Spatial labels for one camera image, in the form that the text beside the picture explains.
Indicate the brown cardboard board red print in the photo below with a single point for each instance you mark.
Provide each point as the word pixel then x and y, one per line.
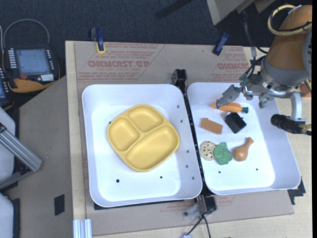
pixel 153 61

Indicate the black box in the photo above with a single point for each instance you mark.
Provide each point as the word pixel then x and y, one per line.
pixel 235 123

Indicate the green lettuce leaf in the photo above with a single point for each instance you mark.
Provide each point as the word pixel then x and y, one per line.
pixel 223 154

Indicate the thin black rod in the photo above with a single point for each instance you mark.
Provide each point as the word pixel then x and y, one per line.
pixel 195 137

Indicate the yellow divided plate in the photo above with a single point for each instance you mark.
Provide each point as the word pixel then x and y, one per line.
pixel 143 137

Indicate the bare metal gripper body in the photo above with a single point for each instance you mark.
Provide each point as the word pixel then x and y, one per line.
pixel 257 87

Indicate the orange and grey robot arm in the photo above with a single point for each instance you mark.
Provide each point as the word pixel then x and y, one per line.
pixel 287 48

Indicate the white plastic tray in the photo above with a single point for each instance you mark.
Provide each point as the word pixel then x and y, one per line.
pixel 138 187
pixel 247 177

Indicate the brown chicken drumstick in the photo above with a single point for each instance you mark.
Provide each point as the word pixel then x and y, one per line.
pixel 241 152

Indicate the orange-brown bread slice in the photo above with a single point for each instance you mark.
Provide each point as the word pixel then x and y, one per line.
pixel 211 126

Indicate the black cylinder on white bracket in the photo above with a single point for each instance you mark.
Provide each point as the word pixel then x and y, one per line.
pixel 284 123

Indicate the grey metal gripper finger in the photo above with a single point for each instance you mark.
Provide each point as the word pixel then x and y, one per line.
pixel 229 97
pixel 265 100

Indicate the orange carrot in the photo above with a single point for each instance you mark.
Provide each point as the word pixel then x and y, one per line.
pixel 231 106

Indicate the beige chocolate chip biscuit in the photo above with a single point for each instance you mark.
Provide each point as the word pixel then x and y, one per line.
pixel 206 150

